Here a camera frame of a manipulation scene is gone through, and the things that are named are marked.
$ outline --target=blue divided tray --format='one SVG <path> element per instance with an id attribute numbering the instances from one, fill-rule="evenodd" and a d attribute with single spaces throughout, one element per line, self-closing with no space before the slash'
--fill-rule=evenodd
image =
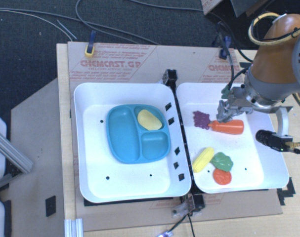
<path id="1" fill-rule="evenodd" d="M 141 110 L 148 110 L 163 124 L 149 131 L 137 121 Z M 123 163 L 147 163 L 164 158 L 171 149 L 170 133 L 159 109 L 150 105 L 120 105 L 107 115 L 107 138 L 113 156 Z"/>

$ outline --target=blue clamp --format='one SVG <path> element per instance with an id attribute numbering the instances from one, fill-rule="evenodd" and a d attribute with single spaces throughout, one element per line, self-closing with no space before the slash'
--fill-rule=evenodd
<path id="1" fill-rule="evenodd" d="M 94 47 L 94 42 L 95 42 L 95 37 L 96 37 L 96 31 L 91 31 L 90 33 L 90 39 L 89 39 L 89 43 L 86 46 L 85 49 L 85 56 L 86 57 L 92 57 L 95 51 L 95 47 Z"/>
<path id="2" fill-rule="evenodd" d="M 225 36 L 223 39 L 223 42 L 224 42 L 225 46 L 227 47 L 226 49 L 229 49 L 229 46 L 231 45 L 231 37 Z M 229 54 L 225 51 L 224 48 L 220 50 L 219 58 L 226 60 L 227 55 L 229 55 Z"/>

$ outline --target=wire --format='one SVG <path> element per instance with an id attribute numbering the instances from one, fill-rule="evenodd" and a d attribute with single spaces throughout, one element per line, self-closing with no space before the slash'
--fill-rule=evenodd
<path id="1" fill-rule="evenodd" d="M 231 88 L 231 86 L 232 86 L 234 80 L 235 80 L 239 75 L 245 74 L 245 73 L 248 71 L 248 69 L 249 69 L 249 68 L 244 68 L 243 70 L 240 70 L 240 71 L 232 78 L 232 80 L 228 83 L 228 86 L 230 86 L 230 88 Z"/>
<path id="2" fill-rule="evenodd" d="M 17 13 L 17 14 L 23 14 L 23 15 L 26 15 L 26 16 L 31 16 L 31 17 L 35 17 L 35 18 L 41 19 L 41 20 L 43 20 L 43 21 L 45 21 L 45 22 L 47 22 L 47 23 L 53 25 L 53 26 L 56 27 L 57 29 L 59 29 L 59 30 L 60 30 L 62 33 L 64 33 L 71 41 L 73 41 L 72 38 L 71 38 L 71 37 L 70 37 L 63 29 L 61 29 L 61 28 L 58 27 L 57 25 L 53 24 L 52 22 L 50 22 L 50 21 L 48 21 L 48 20 L 46 20 L 46 19 L 44 19 L 44 18 L 35 16 L 35 15 L 32 15 L 32 14 L 24 13 L 24 12 L 13 11 L 13 10 L 2 10 L 2 9 L 0 9 L 0 11 L 11 12 L 11 13 Z"/>
<path id="3" fill-rule="evenodd" d="M 107 35 L 110 35 L 110 36 L 113 36 L 113 37 L 116 37 L 116 38 L 124 39 L 124 40 L 127 40 L 127 41 L 132 42 L 132 43 L 139 44 L 138 42 L 133 41 L 131 39 L 122 37 L 120 35 L 112 34 L 112 33 L 109 33 L 109 32 L 105 32 L 105 31 L 103 31 L 101 29 L 98 29 L 98 28 L 95 28 L 93 26 L 97 26 L 97 27 L 105 28 L 105 29 L 108 29 L 108 30 L 111 30 L 111 31 L 115 31 L 115 32 L 118 32 L 118 33 L 126 34 L 126 35 L 129 35 L 129 36 L 132 36 L 132 37 L 136 37 L 136 38 L 141 39 L 141 40 L 145 40 L 145 41 L 147 41 L 147 42 L 149 42 L 151 44 L 159 45 L 159 43 L 157 43 L 155 41 L 152 41 L 150 39 L 144 38 L 144 37 L 142 37 L 140 35 L 136 35 L 136 34 L 133 34 L 133 33 L 130 33 L 130 32 L 119 30 L 119 29 L 116 29 L 116 28 L 113 28 L 113 27 L 108 27 L 108 26 L 104 26 L 104 25 L 100 25 L 100 24 L 96 24 L 96 23 L 85 21 L 80 16 L 80 14 L 78 12 L 79 4 L 82 1 L 83 0 L 78 0 L 77 3 L 76 3 L 76 6 L 75 6 L 76 15 L 77 15 L 78 18 L 64 16 L 64 15 L 60 15 L 60 14 L 56 14 L 56 13 L 37 11 L 37 10 L 13 9 L 13 8 L 0 8 L 0 10 L 10 10 L 10 11 L 19 11 L 19 12 L 27 12 L 27 13 L 36 13 L 36 14 L 44 14 L 44 15 L 54 16 L 54 17 L 59 17 L 59 18 L 65 18 L 65 19 L 69 19 L 69 20 L 73 20 L 73 21 L 77 21 L 77 22 L 82 22 L 83 24 L 85 24 L 89 28 L 92 28 L 92 29 L 94 29 L 96 31 L 99 31 L 101 33 L 104 33 L 104 34 L 107 34 Z M 182 10 L 182 11 L 196 11 L 196 12 L 202 12 L 202 13 L 204 12 L 202 9 L 161 6 L 161 5 L 155 5 L 155 4 L 145 3 L 145 2 L 141 2 L 141 1 L 137 1 L 137 0 L 127 0 L 127 1 L 130 1 L 130 2 L 133 2 L 133 3 L 136 3 L 136 4 L 140 4 L 140 5 L 144 5 L 144 6 L 149 6 L 149 7 L 154 7 L 154 8 L 160 8 L 160 9 Z"/>
<path id="4" fill-rule="evenodd" d="M 287 141 L 285 142 L 285 146 L 288 148 L 290 152 L 300 155 L 300 149 L 296 148 L 296 147 L 300 147 L 300 142 Z"/>
<path id="5" fill-rule="evenodd" d="M 188 219 L 189 219 L 191 232 L 192 232 L 192 234 L 193 234 L 193 237 L 195 237 L 194 227 L 193 227 L 193 223 L 192 223 L 192 221 L 191 221 L 191 218 L 190 218 L 189 213 L 186 214 L 184 217 L 182 217 L 182 218 L 181 218 L 175 225 L 173 225 L 172 228 L 169 229 L 167 232 L 173 231 L 176 227 L 178 227 L 178 226 L 184 221 L 184 219 L 185 219 L 186 217 L 188 217 Z"/>
<path id="6" fill-rule="evenodd" d="M 292 32 L 287 33 L 285 35 L 279 36 L 279 37 L 275 37 L 275 38 L 269 38 L 269 39 L 257 39 L 254 34 L 254 26 L 263 18 L 278 18 L 280 15 L 277 13 L 273 13 L 273 12 L 267 12 L 267 13 L 263 13 L 261 15 L 259 15 L 257 18 L 255 18 L 252 22 L 251 25 L 249 27 L 249 38 L 250 41 L 252 41 L 253 43 L 257 44 L 257 45 L 277 45 L 283 42 L 286 42 L 288 40 L 291 40 L 293 38 L 296 38 L 300 35 L 300 27 L 299 28 L 295 28 Z"/>
<path id="7" fill-rule="evenodd" d="M 294 93 L 293 97 L 294 97 L 295 101 L 297 102 L 297 104 L 300 106 L 300 93 Z"/>
<path id="8" fill-rule="evenodd" d="M 69 29 L 67 29 L 67 28 L 66 28 L 59 20 L 57 20 L 57 22 L 61 25 L 61 27 L 64 28 L 64 30 L 66 30 L 70 35 L 72 35 L 72 37 L 73 37 L 74 39 L 77 40 L 77 38 L 74 36 L 74 34 L 72 34 L 72 33 L 70 32 Z"/>
<path id="9" fill-rule="evenodd" d="M 193 237 L 195 237 L 193 223 L 191 222 L 191 218 L 190 218 L 190 215 L 189 215 L 189 214 L 188 214 L 188 219 L 189 219 L 189 222 L 190 222 L 191 232 L 192 232 L 192 234 L 193 234 Z"/>
<path id="10" fill-rule="evenodd" d="M 171 229 L 168 230 L 168 232 L 173 231 L 176 227 L 178 227 L 180 225 L 180 223 L 182 223 L 184 221 L 184 219 L 187 217 L 187 214 L 181 218 L 181 220 L 179 220 L 175 225 L 172 226 Z"/>

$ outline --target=orange toy carrot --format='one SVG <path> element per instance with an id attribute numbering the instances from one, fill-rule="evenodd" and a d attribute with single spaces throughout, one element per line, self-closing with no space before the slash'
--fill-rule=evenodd
<path id="1" fill-rule="evenodd" d="M 244 130 L 244 123 L 242 120 L 234 119 L 226 123 L 219 123 L 214 120 L 208 124 L 213 131 L 230 133 L 230 134 L 242 134 Z"/>

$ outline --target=yellow toy potato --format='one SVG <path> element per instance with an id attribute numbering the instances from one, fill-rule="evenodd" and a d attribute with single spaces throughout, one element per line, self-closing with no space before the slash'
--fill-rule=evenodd
<path id="1" fill-rule="evenodd" d="M 146 109 L 139 112 L 137 120 L 142 127 L 149 131 L 159 130 L 163 126 L 161 121 Z"/>

